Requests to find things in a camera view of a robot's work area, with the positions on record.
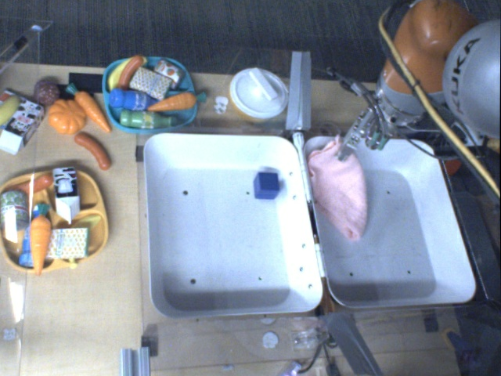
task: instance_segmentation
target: gray floor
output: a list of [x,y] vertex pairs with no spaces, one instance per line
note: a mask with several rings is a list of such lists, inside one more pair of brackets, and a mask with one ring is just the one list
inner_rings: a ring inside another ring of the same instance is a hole
[[[384,62],[379,15],[394,0],[0,0],[0,17],[53,20],[44,63],[105,67],[143,54],[190,71],[227,72],[240,49],[308,50],[315,78],[335,65],[373,81]],[[500,0],[457,0],[480,21],[499,18]],[[242,66],[253,65],[242,60]]]

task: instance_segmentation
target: white lid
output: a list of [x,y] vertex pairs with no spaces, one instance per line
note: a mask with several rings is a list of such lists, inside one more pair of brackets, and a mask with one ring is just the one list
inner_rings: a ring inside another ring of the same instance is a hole
[[247,68],[233,77],[229,94],[236,106],[253,118],[269,119],[287,106],[289,93],[282,80],[267,70]]

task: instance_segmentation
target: green bottle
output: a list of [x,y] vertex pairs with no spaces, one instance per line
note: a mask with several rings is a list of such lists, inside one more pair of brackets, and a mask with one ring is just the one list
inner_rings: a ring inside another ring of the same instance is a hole
[[169,128],[176,123],[174,116],[164,116],[152,111],[132,111],[122,110],[120,113],[120,124],[131,128]]

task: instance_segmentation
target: teal bowl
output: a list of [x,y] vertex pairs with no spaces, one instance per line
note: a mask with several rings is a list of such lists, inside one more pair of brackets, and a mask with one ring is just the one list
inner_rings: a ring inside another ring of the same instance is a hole
[[[179,84],[178,88],[176,90],[170,90],[167,95],[165,96],[166,98],[169,96],[177,95],[178,93],[181,92],[193,92],[195,93],[195,87],[193,86],[193,81],[191,80],[191,77],[189,76],[189,72],[185,69],[185,67],[178,61],[169,59],[167,57],[146,57],[147,62],[145,64],[145,68],[148,68],[149,70],[152,70],[155,68],[159,60],[167,60],[171,63],[173,63],[176,67],[181,68],[183,71],[185,71],[185,76],[182,79],[181,83]],[[180,129],[182,127],[187,126],[190,124],[196,117],[196,112],[198,110],[198,103],[195,104],[191,109],[188,110],[178,110],[178,111],[169,111],[169,116],[175,116],[177,121],[176,125],[173,127],[167,127],[167,128],[131,128],[131,127],[125,127],[122,124],[120,124],[120,113],[122,109],[115,109],[110,106],[110,90],[108,90],[108,77],[110,76],[111,72],[117,68],[120,63],[123,63],[127,59],[122,59],[122,60],[117,60],[112,62],[104,71],[103,74],[103,97],[104,97],[104,105],[106,108],[106,113],[108,114],[108,118],[110,119],[111,124],[113,127],[116,127],[120,129],[121,131],[124,132],[130,132],[132,134],[159,134],[162,132],[170,132],[170,131],[175,131],[177,129]]]

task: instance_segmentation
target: pink towel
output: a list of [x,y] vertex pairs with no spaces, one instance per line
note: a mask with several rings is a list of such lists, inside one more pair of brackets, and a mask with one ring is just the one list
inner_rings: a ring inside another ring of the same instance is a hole
[[336,158],[343,143],[340,136],[308,157],[315,204],[349,240],[359,240],[367,224],[366,180],[359,159]]

